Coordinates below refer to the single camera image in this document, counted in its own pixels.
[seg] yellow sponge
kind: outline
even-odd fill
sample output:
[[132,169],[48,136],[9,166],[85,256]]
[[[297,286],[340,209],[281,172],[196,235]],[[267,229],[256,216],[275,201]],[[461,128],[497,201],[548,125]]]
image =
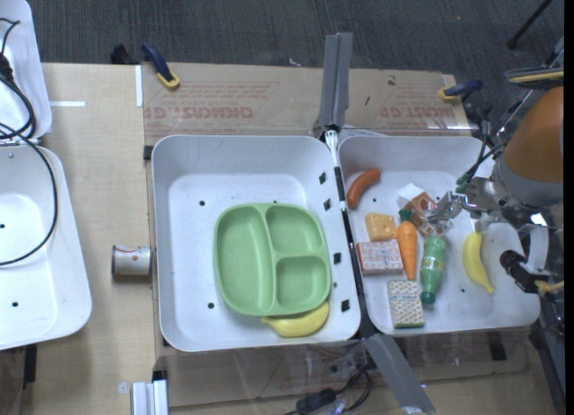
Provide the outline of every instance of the yellow sponge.
[[369,212],[365,216],[365,225],[370,241],[382,241],[396,237],[395,218],[387,214]]

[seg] table surface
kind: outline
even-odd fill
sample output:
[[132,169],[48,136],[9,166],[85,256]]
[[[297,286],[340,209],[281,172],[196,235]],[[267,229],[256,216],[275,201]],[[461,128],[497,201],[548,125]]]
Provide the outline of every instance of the table surface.
[[[44,145],[62,161],[91,285],[93,309],[82,330],[38,344],[36,381],[22,394],[22,414],[130,413],[129,387],[150,382],[155,362],[152,280],[111,275],[113,245],[150,242],[144,116],[129,65],[44,64],[53,125]],[[426,384],[438,413],[554,414],[543,365],[527,348],[521,372]],[[285,413],[294,399],[173,409],[173,413]],[[385,387],[358,413],[403,411]]]

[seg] orange carrot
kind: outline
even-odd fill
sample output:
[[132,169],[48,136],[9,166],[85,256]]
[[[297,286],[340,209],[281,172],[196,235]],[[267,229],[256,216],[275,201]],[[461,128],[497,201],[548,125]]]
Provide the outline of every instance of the orange carrot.
[[416,249],[417,249],[417,229],[410,221],[411,212],[401,210],[399,213],[401,223],[396,226],[396,241],[403,260],[403,268],[409,280],[416,278]]

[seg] gray floor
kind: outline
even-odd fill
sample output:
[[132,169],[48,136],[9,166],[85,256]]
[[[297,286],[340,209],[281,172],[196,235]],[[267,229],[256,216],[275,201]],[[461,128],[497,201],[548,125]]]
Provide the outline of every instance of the gray floor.
[[326,34],[354,36],[352,67],[452,73],[481,80],[491,119],[516,100],[509,69],[540,65],[564,33],[553,0],[28,0],[45,62],[109,63],[117,43],[136,60],[150,41],[167,61],[321,67]]

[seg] tin can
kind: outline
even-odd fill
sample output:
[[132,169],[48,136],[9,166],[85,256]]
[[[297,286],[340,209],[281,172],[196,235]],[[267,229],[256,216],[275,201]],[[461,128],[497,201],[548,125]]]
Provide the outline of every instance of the tin can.
[[111,252],[112,275],[152,274],[152,250],[149,246],[116,246]]

